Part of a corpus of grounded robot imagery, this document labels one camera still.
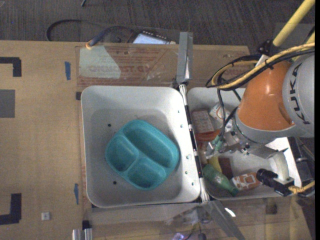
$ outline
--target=dark gray carpet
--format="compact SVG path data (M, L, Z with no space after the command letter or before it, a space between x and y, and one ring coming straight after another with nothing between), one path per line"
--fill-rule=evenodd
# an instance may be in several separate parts
M102 24L61 24L52 39L88 41L112 24L190 31L195 44L246 45L255 53L303 0L87 0L84 7L82 0L1 1L1 40L44 41L53 22L79 19ZM315 8L301 23L315 23Z

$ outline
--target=yellow pole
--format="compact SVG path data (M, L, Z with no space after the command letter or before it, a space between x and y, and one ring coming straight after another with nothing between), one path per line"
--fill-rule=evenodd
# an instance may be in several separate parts
M299 22L304 18L304 16L310 11L312 6L316 3L316 0L304 0L300 7L295 11L289 21L285 24L283 29L273 40L273 45L279 47L288 38L291 32L296 28Z
M316 31L313 31L312 35L306 41L306 44L314 43L316 40Z

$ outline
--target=teal divided plate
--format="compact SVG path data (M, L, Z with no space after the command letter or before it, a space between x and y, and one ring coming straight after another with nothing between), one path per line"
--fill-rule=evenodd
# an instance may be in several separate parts
M110 140L105 149L105 160L136 188L153 190L177 166L179 150L150 123L132 120Z

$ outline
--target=small white cube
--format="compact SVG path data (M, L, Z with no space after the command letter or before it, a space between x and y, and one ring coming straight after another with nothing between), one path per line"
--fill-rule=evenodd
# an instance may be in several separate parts
M42 212L41 213L41 220L42 221L48 221L50 220L50 212L47 211L47 212Z

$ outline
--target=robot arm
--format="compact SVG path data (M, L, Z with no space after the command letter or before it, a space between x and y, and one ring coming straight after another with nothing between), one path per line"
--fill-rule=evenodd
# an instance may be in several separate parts
M221 153L239 150L246 155L270 159L277 174L261 169L257 177L261 176L260 181L274 187L279 194L290 195L292 191L288 188L293 186L294 179L289 177L284 152L269 148L268 144L283 137L314 137L314 82L314 50L300 56L293 63L284 59L268 66L248 81L232 118L232 130L220 137L223 139L222 147L217 147L217 142L213 141L207 153L217 152L216 145ZM216 85L219 89L221 83L217 82ZM274 178L265 180L265 177L271 176ZM305 179L307 183L310 182L310 173Z

